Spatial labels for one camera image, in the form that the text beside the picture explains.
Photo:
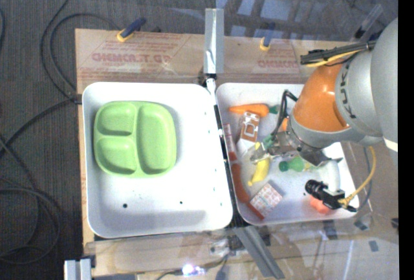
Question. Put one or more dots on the white tube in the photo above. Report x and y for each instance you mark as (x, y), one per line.
(244, 149)

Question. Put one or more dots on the red stick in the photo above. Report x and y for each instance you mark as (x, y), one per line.
(257, 211)

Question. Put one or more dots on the orange and white carton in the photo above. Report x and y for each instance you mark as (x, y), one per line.
(249, 130)

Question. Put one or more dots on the orange cube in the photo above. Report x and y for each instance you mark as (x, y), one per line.
(318, 205)

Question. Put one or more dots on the black cylinder on white bracket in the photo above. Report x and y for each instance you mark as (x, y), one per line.
(328, 195)

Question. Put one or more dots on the orange carrot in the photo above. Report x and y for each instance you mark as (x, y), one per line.
(252, 109)

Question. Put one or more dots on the yellow banana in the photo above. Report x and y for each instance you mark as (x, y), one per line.
(261, 172)

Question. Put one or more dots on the green divided plate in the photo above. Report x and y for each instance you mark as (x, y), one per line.
(155, 139)

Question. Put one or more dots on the brown cardboard board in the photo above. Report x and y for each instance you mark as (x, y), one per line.
(139, 55)

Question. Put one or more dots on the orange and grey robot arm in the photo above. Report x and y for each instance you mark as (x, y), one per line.
(355, 94)

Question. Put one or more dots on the white plastic tray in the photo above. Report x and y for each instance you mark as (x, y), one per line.
(194, 149)
(291, 207)

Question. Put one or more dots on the pink patterned packet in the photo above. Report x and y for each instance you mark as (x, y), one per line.
(266, 200)

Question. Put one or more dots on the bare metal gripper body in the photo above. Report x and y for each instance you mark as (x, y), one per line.
(288, 144)

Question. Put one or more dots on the green bottle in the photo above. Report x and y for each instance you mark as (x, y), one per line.
(292, 165)

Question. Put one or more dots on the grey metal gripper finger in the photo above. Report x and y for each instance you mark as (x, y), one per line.
(262, 153)
(318, 158)

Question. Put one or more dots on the red sausage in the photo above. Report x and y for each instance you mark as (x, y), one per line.
(238, 181)

